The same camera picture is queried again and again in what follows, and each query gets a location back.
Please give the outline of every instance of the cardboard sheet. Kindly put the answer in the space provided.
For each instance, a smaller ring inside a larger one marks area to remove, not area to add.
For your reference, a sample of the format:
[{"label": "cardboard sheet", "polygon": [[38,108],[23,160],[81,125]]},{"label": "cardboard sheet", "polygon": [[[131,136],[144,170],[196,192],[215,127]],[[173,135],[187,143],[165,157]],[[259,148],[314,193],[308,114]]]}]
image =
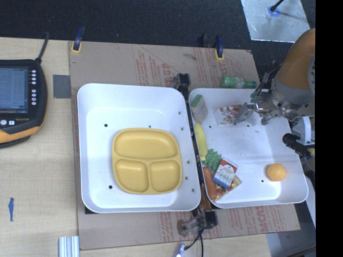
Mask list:
[{"label": "cardboard sheet", "polygon": [[[81,52],[69,52],[74,155],[81,250],[193,240],[182,237],[177,221],[188,221],[191,212],[95,214],[81,198],[77,92],[87,83],[169,86],[178,73],[190,75],[190,90],[219,88],[222,75],[244,77],[259,84],[250,51],[224,49],[224,59],[214,49],[83,42]],[[294,205],[216,209],[218,225],[204,239],[256,235],[300,229]]]}]

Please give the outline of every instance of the green bottle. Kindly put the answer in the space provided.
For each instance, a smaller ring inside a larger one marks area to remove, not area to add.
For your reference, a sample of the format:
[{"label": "green bottle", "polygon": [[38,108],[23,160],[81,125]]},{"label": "green bottle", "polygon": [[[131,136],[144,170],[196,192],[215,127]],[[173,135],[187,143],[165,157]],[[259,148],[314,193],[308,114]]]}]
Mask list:
[{"label": "green bottle", "polygon": [[220,78],[220,86],[222,88],[256,88],[256,82],[247,81],[242,77],[223,75]]}]

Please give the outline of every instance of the screen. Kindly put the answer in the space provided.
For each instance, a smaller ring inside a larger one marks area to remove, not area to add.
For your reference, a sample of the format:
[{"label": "screen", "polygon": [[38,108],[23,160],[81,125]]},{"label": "screen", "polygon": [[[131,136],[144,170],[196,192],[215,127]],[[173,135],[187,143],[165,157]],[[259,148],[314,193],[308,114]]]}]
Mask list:
[{"label": "screen", "polygon": [[28,68],[0,67],[0,113],[27,113]]}]

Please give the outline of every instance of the white tray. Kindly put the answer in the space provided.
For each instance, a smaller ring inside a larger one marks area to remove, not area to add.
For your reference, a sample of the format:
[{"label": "white tray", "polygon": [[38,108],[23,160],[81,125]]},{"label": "white tray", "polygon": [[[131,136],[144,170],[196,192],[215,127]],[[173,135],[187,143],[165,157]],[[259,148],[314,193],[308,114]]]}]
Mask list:
[{"label": "white tray", "polygon": [[[77,95],[81,195],[96,213],[186,211],[200,203],[200,186],[185,100],[172,88],[87,84]],[[170,132],[178,141],[182,181],[171,193],[141,195],[123,191],[112,170],[115,134],[130,127]]]},{"label": "white tray", "polygon": [[[262,125],[260,115],[254,112],[248,120],[236,125],[218,125],[215,121],[217,108],[249,104],[252,92],[253,89],[198,88],[190,93],[190,102],[201,94],[208,109],[202,123],[207,149],[213,148],[236,163],[239,166],[236,174],[242,180],[240,186],[212,203],[219,208],[237,208],[303,202],[308,195],[308,186],[299,156],[282,141],[282,137],[290,133],[285,118],[274,118]],[[286,168],[284,180],[272,182],[267,178],[265,170],[272,163],[280,163]]]}]

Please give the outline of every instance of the banana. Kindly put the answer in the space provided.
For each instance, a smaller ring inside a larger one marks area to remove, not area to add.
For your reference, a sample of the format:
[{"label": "banana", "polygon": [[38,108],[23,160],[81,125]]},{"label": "banana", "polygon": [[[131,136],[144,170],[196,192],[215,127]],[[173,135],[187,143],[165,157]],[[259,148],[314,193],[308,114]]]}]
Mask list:
[{"label": "banana", "polygon": [[194,125],[195,138],[197,140],[199,155],[202,161],[206,160],[205,156],[207,154],[207,142],[205,137],[205,132],[199,123]]}]

